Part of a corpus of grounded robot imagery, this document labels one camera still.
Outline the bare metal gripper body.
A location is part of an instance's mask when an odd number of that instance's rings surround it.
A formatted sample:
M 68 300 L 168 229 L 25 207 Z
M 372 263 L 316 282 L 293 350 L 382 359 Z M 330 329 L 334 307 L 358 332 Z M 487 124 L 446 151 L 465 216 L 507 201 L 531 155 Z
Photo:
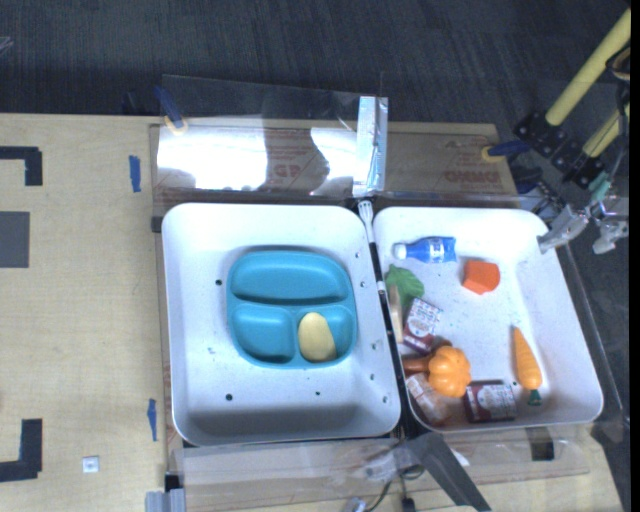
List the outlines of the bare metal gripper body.
M 592 201 L 586 209 L 589 217 L 597 225 L 614 225 L 629 219 L 629 198 L 626 196 L 606 196 Z

